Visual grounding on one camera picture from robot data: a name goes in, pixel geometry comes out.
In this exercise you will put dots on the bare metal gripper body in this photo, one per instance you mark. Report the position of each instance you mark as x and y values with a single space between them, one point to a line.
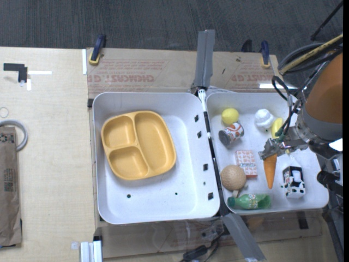
293 138

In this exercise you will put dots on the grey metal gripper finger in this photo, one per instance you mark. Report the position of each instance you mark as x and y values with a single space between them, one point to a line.
273 149
264 154

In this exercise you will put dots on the orange toy carrot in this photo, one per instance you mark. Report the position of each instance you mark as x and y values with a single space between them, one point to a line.
270 171

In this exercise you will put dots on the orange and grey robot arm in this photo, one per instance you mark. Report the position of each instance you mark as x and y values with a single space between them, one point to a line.
325 94

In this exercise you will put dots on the orange and white carton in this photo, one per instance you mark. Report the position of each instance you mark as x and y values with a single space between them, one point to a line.
245 162

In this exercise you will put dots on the yellow toy banana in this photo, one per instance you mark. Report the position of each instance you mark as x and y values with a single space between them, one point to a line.
276 125

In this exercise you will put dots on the white toy garlic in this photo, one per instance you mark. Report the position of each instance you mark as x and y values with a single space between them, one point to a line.
263 117

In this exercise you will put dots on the orange and white can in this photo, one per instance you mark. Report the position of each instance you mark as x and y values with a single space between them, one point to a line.
233 133

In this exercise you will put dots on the tan round toy bread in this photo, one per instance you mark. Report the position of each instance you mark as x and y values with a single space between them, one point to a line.
233 177

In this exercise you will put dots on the black and white milk carton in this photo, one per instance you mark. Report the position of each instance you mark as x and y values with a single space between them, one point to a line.
294 183

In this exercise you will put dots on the green plastic bottle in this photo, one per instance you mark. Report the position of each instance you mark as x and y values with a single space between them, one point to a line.
249 201

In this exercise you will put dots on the yellow toy lemon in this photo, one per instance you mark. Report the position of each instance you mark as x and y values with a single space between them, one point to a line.
230 116

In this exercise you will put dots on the white plastic tray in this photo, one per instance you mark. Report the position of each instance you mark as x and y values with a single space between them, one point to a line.
310 198
163 201

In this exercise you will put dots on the yellow divided plate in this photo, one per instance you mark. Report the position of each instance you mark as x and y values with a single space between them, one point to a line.
147 135

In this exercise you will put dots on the brown cardboard board red print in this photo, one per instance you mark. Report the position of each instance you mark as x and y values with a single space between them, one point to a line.
141 72

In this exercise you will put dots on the brown paper bag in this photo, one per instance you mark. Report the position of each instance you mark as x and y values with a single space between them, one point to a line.
9 190

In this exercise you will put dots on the black cylinder on white bracket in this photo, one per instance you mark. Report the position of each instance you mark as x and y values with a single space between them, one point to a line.
328 178

